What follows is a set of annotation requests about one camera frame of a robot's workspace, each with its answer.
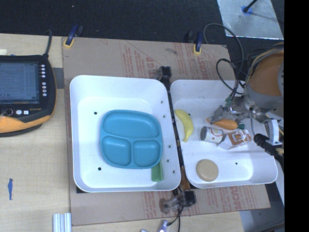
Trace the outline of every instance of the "brown cardboard sheet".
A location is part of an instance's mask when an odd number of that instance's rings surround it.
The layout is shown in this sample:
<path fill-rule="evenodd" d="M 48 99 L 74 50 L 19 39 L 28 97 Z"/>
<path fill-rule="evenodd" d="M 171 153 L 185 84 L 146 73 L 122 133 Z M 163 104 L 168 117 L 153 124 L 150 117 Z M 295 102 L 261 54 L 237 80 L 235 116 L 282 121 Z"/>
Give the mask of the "brown cardboard sheet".
<path fill-rule="evenodd" d="M 170 66 L 171 81 L 178 79 L 219 80 L 216 63 L 229 59 L 222 45 L 203 44 L 195 55 L 193 43 L 165 43 L 111 39 L 75 38 L 73 46 L 63 49 L 65 105 L 70 177 L 72 225 L 87 225 L 150 218 L 174 217 L 164 214 L 159 201 L 171 199 L 171 191 L 82 193 L 73 179 L 70 127 L 71 80 L 78 75 L 154 78 L 160 66 Z M 224 80 L 234 80 L 231 67 L 219 65 Z M 265 185 L 195 189 L 197 203 L 184 209 L 182 216 L 269 208 Z"/>

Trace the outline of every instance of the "white can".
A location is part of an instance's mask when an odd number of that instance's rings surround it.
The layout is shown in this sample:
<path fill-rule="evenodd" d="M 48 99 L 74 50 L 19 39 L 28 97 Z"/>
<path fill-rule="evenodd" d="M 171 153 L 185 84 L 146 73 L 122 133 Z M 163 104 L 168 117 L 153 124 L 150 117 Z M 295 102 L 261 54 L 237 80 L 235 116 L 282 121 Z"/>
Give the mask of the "white can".
<path fill-rule="evenodd" d="M 201 130 L 200 138 L 211 143 L 220 143 L 223 138 L 223 130 L 204 126 Z"/>

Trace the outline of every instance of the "blue plate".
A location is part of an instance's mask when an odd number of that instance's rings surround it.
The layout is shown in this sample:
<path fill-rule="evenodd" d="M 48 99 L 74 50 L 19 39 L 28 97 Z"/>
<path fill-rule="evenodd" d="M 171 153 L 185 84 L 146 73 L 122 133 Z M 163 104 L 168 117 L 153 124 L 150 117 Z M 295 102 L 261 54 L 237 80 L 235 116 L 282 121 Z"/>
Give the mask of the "blue plate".
<path fill-rule="evenodd" d="M 162 131 L 148 113 L 112 110 L 100 128 L 102 156 L 112 166 L 146 169 L 156 166 L 162 156 Z"/>

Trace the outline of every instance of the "banana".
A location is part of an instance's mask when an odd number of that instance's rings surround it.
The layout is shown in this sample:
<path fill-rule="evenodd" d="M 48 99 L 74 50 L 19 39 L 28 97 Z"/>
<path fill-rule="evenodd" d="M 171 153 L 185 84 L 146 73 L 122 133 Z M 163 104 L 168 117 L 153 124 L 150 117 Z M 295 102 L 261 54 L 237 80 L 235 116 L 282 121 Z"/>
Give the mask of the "banana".
<path fill-rule="evenodd" d="M 183 141 L 187 142 L 188 138 L 192 135 L 192 133 L 194 131 L 192 119 L 191 119 L 190 115 L 188 115 L 187 112 L 185 112 L 182 109 L 175 109 L 175 114 L 177 115 L 177 117 L 183 123 L 183 128 L 184 128 L 184 139 L 183 139 Z"/>

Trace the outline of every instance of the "table surface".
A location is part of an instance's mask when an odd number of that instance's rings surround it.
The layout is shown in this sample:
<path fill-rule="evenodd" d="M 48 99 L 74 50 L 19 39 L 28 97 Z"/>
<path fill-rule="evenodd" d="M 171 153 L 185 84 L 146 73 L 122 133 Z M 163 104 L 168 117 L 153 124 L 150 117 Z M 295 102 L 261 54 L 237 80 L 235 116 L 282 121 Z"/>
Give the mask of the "table surface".
<path fill-rule="evenodd" d="M 63 68 L 62 37 L 53 37 L 49 60 Z M 0 34 L 0 49 L 11 55 L 42 55 L 47 36 Z M 51 232 L 53 214 L 70 212 L 64 90 L 57 90 L 56 111 L 39 129 L 0 138 L 0 231 Z M 12 199 L 8 192 L 13 180 Z M 73 226 L 73 232 L 156 232 L 161 219 Z M 169 232 L 178 230 L 178 222 Z M 242 232 L 239 212 L 181 217 L 181 231 Z"/>

